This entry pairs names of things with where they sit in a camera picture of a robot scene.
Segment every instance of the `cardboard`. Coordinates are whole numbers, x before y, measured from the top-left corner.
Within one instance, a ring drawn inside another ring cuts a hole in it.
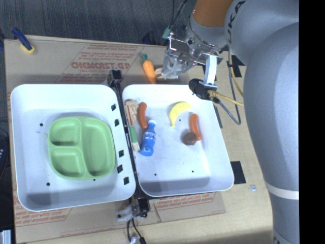
[[[149,84],[142,70],[142,54],[147,54],[156,68],[161,67],[165,47],[119,44],[50,37],[27,36],[35,47],[33,54],[20,48],[17,40],[5,40],[6,77],[10,134],[10,93],[21,84],[102,84],[111,69],[122,71],[121,88],[129,84]],[[188,84],[191,72],[201,72],[195,67],[177,80],[160,81],[168,84]],[[82,235],[126,227],[117,222],[116,210],[126,208],[128,200],[97,205],[32,212],[26,210],[17,197],[15,158],[11,151],[16,242],[47,240]],[[163,223],[194,217],[225,213],[219,192],[174,196],[150,200],[147,218],[139,225]]]

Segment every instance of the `gray floor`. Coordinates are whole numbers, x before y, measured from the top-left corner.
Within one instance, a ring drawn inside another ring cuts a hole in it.
[[[175,10],[183,1],[175,0]],[[176,26],[187,21],[194,3],[188,1]],[[143,43],[151,31],[156,43],[163,44],[161,36],[171,17],[172,0],[0,0],[0,28],[8,39],[14,38],[14,27],[28,35],[127,43]],[[0,138],[7,137],[6,118],[5,62],[0,52]],[[9,168],[0,178],[0,196],[11,198]]]

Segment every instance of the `beige table surface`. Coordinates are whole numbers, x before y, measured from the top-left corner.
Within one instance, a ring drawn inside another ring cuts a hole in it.
[[[30,36],[30,39],[45,39],[53,41],[59,40],[55,38],[40,38],[32,36]],[[160,67],[163,64],[164,52],[165,48],[161,46],[144,46],[142,51],[142,53],[148,54],[148,57],[153,61],[155,67]],[[224,58],[224,60],[218,65],[218,81],[216,84],[218,85],[218,92],[231,97],[231,87],[228,77],[228,68],[226,65],[228,52],[223,52],[221,56]],[[47,60],[55,62],[55,60],[49,58],[44,59],[44,62],[39,64],[47,64]],[[122,87],[125,87],[133,82],[148,83],[141,69],[140,60],[136,59],[135,64],[139,65],[138,68],[133,68],[132,70],[130,69],[127,74],[128,78],[125,77],[121,84]],[[7,89],[9,92],[14,87],[23,83],[31,83],[32,81],[34,81],[34,83],[47,83],[46,78],[49,76],[48,73],[44,73],[44,76],[42,76],[42,74],[36,76],[32,75],[32,73],[29,73],[26,70],[13,70],[12,68],[10,70],[11,71],[6,72]],[[245,68],[241,67],[240,70],[242,76],[244,77]],[[182,74],[180,80],[172,81],[172,83],[184,83],[188,82],[191,78],[202,77],[203,72],[201,67],[195,67],[186,74]],[[241,88],[243,87],[243,77],[237,79]],[[237,92],[236,88],[235,91],[237,100],[243,102],[243,99]],[[225,100],[222,102],[237,118],[234,105]],[[246,183],[233,185],[231,189],[221,193],[226,213],[194,219],[139,226],[138,230],[145,237],[148,244],[271,243],[272,211],[269,195],[265,187],[263,175],[249,136],[244,109],[240,107],[240,115],[242,120],[242,124],[240,126],[236,125],[221,107],[218,109],[223,125],[221,131],[229,153],[230,161],[240,161]],[[251,186],[255,186],[256,191],[252,191]],[[126,230],[120,229],[37,241],[33,243],[128,243],[128,241]]]

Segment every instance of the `hole in tray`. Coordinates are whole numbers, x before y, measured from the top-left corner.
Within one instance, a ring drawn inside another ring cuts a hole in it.
[[[124,178],[124,185],[127,185],[130,182],[130,180],[128,179],[128,177]]]
[[[119,165],[117,167],[117,173],[120,173],[121,171],[123,171],[123,166],[122,165]]]

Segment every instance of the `white tray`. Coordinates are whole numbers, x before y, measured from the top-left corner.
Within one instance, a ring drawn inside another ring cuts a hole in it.
[[[218,120],[210,101],[193,95],[187,85],[130,85],[122,93],[123,100],[147,104],[147,120],[157,125],[154,154],[142,156],[134,151],[139,183],[153,197],[215,192],[229,189],[234,174],[226,151]],[[191,105],[172,128],[169,111],[174,104],[186,101]],[[202,140],[193,146],[182,143],[189,132],[192,113],[199,116]],[[136,124],[139,142],[142,130]]]
[[[12,91],[11,108],[17,191],[25,208],[66,208],[125,200],[134,194],[135,178],[112,89],[104,85],[25,84]],[[96,180],[77,180],[62,178],[52,170],[47,133],[54,120],[65,116],[96,117],[110,126],[116,151],[112,173]]]

